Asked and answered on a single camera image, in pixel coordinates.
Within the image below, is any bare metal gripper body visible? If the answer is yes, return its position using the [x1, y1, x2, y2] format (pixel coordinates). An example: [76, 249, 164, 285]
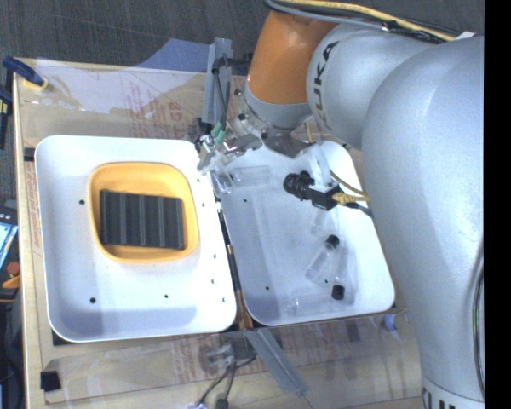
[194, 113, 308, 159]

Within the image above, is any orange bowl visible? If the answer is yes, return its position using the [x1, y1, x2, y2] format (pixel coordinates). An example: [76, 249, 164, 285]
[87, 161, 200, 264]

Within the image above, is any white plastic tray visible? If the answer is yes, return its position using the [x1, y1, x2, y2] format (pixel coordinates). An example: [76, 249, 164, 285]
[33, 134, 238, 343]
[212, 138, 396, 327]

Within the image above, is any black ribbed block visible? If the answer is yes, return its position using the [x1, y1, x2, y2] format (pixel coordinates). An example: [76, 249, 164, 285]
[98, 188, 186, 251]

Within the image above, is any brown cardboard board red print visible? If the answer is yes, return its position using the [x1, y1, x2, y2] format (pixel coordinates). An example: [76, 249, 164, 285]
[14, 60, 422, 406]

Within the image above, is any clear plastic bottle black cap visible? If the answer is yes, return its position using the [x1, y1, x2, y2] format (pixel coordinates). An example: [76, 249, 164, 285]
[304, 234, 342, 285]
[284, 285, 347, 318]

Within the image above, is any black block with thin wires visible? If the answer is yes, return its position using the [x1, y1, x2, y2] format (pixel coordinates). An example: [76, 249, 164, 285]
[187, 117, 209, 143]

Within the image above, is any black cylinder on white bracket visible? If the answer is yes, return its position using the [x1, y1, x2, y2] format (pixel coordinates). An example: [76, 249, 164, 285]
[283, 141, 342, 211]

